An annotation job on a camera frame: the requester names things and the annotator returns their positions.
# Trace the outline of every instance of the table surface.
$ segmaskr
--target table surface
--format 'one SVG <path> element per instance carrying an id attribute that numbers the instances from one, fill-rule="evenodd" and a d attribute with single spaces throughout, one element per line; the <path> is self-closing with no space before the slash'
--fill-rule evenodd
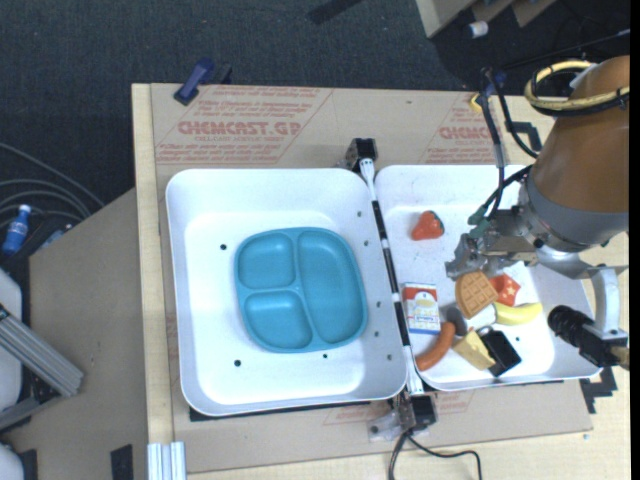
<path id="1" fill-rule="evenodd" d="M 144 326 L 146 402 L 149 442 L 174 440 L 167 334 L 164 315 L 163 273 L 158 234 L 159 213 L 153 144 L 151 86 L 132 87 L 136 193 L 140 243 L 142 311 Z M 518 111 L 512 109 L 515 118 Z M 628 237 L 613 239 L 605 249 L 584 255 L 592 263 L 628 263 Z M 620 276 L 622 293 L 621 327 L 628 329 L 628 271 Z M 592 416 L 593 431 L 510 441 L 474 444 L 482 460 L 484 478 L 616 478 L 631 477 L 630 377 L 615 369 L 617 391 L 598 398 Z M 453 447 L 442 451 L 459 451 Z M 190 474 L 194 480 L 244 479 L 259 475 L 265 479 L 293 478 L 386 478 L 389 453 L 349 458 L 297 462 L 260 468 L 232 469 Z M 400 454 L 397 478 L 477 478 L 475 461 L 465 456 L 440 459 L 421 451 Z"/>

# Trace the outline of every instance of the yellow cable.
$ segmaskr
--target yellow cable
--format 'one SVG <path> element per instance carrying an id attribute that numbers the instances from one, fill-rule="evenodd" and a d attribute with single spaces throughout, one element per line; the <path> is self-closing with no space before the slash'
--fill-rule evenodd
<path id="1" fill-rule="evenodd" d="M 581 60 L 564 61 L 557 64 L 552 64 L 551 66 L 540 70 L 536 74 L 535 83 L 539 84 L 542 80 L 548 78 L 554 73 L 557 73 L 558 71 L 565 71 L 568 69 L 580 69 L 584 71 L 592 65 L 593 63 L 591 62 Z M 619 88 L 617 91 L 596 94 L 594 96 L 578 98 L 575 100 L 567 99 L 564 101 L 557 101 L 552 99 L 539 98 L 538 96 L 533 94 L 532 85 L 532 81 L 529 80 L 524 88 L 524 96 L 529 101 L 529 103 L 532 106 L 541 108 L 543 110 L 553 110 L 557 112 L 568 110 L 584 110 L 595 107 L 597 105 L 601 105 L 603 103 L 609 103 L 611 101 L 618 100 L 621 97 L 629 94 L 629 86 L 627 85 L 625 87 Z"/>

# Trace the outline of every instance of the orange sausage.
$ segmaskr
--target orange sausage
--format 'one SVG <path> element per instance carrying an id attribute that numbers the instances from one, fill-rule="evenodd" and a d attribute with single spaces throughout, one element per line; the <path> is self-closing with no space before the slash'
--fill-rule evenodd
<path id="1" fill-rule="evenodd" d="M 436 343 L 426 352 L 416 356 L 416 366 L 421 372 L 435 366 L 444 357 L 447 350 L 453 345 L 453 337 L 456 334 L 456 326 L 453 322 L 442 322 L 440 324 L 440 335 Z"/>

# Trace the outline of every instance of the black floor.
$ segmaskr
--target black floor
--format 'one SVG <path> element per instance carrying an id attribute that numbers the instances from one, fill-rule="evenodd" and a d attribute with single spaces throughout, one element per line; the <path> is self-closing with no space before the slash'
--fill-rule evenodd
<path id="1" fill-rule="evenodd" d="M 241 85 L 474 90 L 484 66 L 628 28 L 630 0 L 560 0 L 524 28 L 507 10 L 475 40 L 462 32 L 472 20 L 464 12 L 429 40 L 415 0 L 0 0 L 0 143 L 108 203 L 133 186 L 132 83 L 182 82 L 208 56 L 231 63 Z M 629 37 L 572 54 L 629 53 Z M 507 92 L 520 93 L 547 63 L 507 71 Z M 27 190 L 2 185 L 16 179 L 63 184 L 96 208 L 0 149 L 0 226 L 8 208 L 30 202 L 7 202 Z M 66 203 L 44 196 L 33 204 Z"/>

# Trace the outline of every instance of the blue clamp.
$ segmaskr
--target blue clamp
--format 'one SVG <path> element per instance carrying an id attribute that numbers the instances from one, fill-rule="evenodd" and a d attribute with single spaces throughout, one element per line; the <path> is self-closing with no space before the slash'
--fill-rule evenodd
<path id="1" fill-rule="evenodd" d="M 191 103 L 193 98 L 198 95 L 198 85 L 206 84 L 211 79 L 213 74 L 213 69 L 215 64 L 213 61 L 207 57 L 200 59 L 189 78 L 184 83 L 182 87 L 173 95 L 173 97 L 178 100 L 183 105 L 188 105 Z"/>

